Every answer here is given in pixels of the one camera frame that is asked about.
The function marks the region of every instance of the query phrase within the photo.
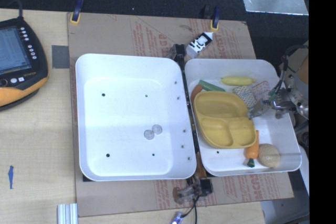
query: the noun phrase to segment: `yellow plastic plate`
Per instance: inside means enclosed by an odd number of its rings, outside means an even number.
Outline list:
[[[202,91],[194,112],[205,141],[217,148],[243,148],[256,141],[256,129],[243,100],[230,92]]]

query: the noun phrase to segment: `cardboard sheet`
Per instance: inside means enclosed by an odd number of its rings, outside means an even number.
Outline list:
[[[204,31],[209,19],[147,17],[82,13],[79,24],[69,22],[72,124],[75,151],[76,195],[80,217],[190,207],[173,199],[175,187],[186,180],[92,182],[79,167],[75,63],[86,53],[165,57],[174,44],[188,44]],[[255,59],[244,22],[219,21],[213,41],[200,58]],[[292,198],[288,173],[211,178],[214,192],[197,206]]]

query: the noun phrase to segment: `white tray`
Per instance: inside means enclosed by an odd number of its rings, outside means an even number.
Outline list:
[[[76,62],[79,159],[91,180],[182,179],[196,157],[180,67],[167,58],[86,54]],[[145,130],[162,127],[148,140]]]
[[[267,81],[271,89],[279,81],[274,67],[264,60],[193,59],[187,62],[185,74],[189,94],[199,80],[232,92],[234,86],[226,86],[220,81],[225,76],[249,76],[257,80],[256,84]],[[259,130],[260,143],[270,143],[279,150],[281,158],[277,167],[268,168],[260,164],[258,160],[255,160],[255,167],[248,167],[244,148],[220,149],[210,146],[203,139],[196,123],[202,163],[210,174],[231,176],[288,172],[300,167],[301,153],[288,113],[284,114],[283,118],[276,119],[275,110],[269,109],[262,116],[253,118],[253,122]]]

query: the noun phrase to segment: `cable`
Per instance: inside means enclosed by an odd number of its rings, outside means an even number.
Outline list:
[[[276,95],[279,93],[283,80],[285,78],[285,73],[287,71],[287,69],[291,69],[288,66],[288,59],[289,59],[289,55],[291,52],[297,50],[297,49],[309,49],[309,47],[307,45],[293,45],[289,48],[286,49],[285,54],[281,57],[282,63],[283,63],[283,68],[280,74],[280,80],[279,82],[275,85],[275,87],[268,93],[270,95],[269,101],[274,100],[274,98],[276,97]]]
[[[198,197],[197,197],[196,199],[193,199],[193,202],[194,202],[193,206],[190,208],[190,210],[189,210],[187,213],[185,213],[184,215],[181,215],[181,218],[185,218],[187,215],[189,215],[189,213],[190,213],[193,209],[195,209],[195,224],[197,224],[197,209],[196,209],[196,203],[197,203],[197,201],[198,201],[199,198],[200,198],[200,196],[198,195]]]
[[[23,18],[23,6],[22,6],[22,2],[20,0],[13,0],[11,1],[7,7],[11,6],[12,3],[16,2],[19,6],[19,17],[22,17]]]
[[[293,73],[296,73],[296,70],[292,69],[290,66],[288,66],[288,69],[292,71]]]

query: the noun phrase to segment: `blue clamp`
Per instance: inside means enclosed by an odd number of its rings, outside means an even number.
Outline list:
[[[212,15],[211,23],[210,23],[210,29],[212,31],[217,31],[219,29],[218,21],[219,21],[219,7],[216,6],[214,9],[214,13]]]
[[[83,7],[84,0],[77,0],[75,5],[75,11],[71,13],[70,22],[72,24],[78,24],[80,20],[80,11]]]

